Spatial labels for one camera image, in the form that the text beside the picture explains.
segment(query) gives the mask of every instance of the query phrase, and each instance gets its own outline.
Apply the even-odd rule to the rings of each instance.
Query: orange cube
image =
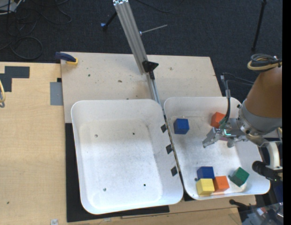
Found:
[[[224,118],[224,114],[220,112],[216,112],[213,114],[211,118],[211,126],[215,128],[219,128],[219,122],[221,121],[222,118]]]
[[[226,176],[217,176],[213,179],[215,192],[223,192],[230,188]]]

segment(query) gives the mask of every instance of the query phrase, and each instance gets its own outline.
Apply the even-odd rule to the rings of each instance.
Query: aluminum extrusion bar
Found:
[[[133,16],[132,9],[128,0],[113,0],[115,10],[122,25],[122,28],[127,37],[128,43],[135,57],[139,71],[142,74],[146,73],[143,67],[143,62],[148,61],[143,42],[138,31],[136,21]],[[151,90],[152,98],[160,103],[160,98],[157,92],[157,86],[155,79],[151,79],[149,73],[146,73],[146,77]]]

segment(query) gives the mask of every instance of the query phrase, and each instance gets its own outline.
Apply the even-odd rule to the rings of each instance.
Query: light wooden board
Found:
[[[59,225],[65,225],[64,109],[50,105],[50,82],[61,77],[61,66],[0,62],[0,73],[5,66],[30,67],[30,78],[13,79],[12,92],[6,93],[6,106],[0,108],[0,224],[49,225],[51,219],[58,219]],[[254,196],[234,199],[255,204]],[[192,221],[236,224],[238,210],[228,201],[180,202],[170,206],[169,214],[113,217],[108,224],[190,224]],[[70,224],[104,224],[105,221]]]
[[[64,52],[78,59],[76,66],[61,61],[65,122],[80,100],[151,98],[145,75],[132,54]],[[209,57],[149,55],[161,105],[170,97],[221,96]]]

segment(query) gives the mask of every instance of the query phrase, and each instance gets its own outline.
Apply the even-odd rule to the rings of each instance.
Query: toy block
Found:
[[[215,128],[219,128],[219,122],[221,121],[222,118],[224,118],[224,114],[220,113],[220,112],[216,112],[213,114],[212,118],[211,118],[211,126],[215,127]]]
[[[186,134],[189,130],[188,119],[178,118],[173,124],[175,134]]]
[[[196,190],[199,196],[210,196],[215,191],[211,178],[202,178],[196,182]]]
[[[214,179],[214,170],[211,166],[202,166],[197,170],[197,179],[211,178]]]
[[[213,184],[214,184],[215,192],[224,192],[225,190],[230,188],[230,185],[226,176],[216,176],[213,179]]]
[[[239,167],[238,169],[234,171],[232,176],[229,175],[228,177],[233,183],[235,183],[238,187],[240,187],[246,182],[248,176],[249,176],[249,173],[245,171],[244,169],[242,169],[241,167]]]

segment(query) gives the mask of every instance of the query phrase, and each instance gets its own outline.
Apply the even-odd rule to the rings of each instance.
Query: black mat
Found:
[[[94,215],[87,212],[81,203],[78,171],[75,155],[75,141],[71,123],[65,124],[66,134],[66,196],[67,222],[85,221],[99,218],[111,218],[131,215],[145,215],[169,212],[168,206],[151,207],[144,209],[127,210],[122,212]]]
[[[0,73],[0,80],[5,92],[12,92],[12,78],[29,78],[30,67],[5,66],[5,73]]]

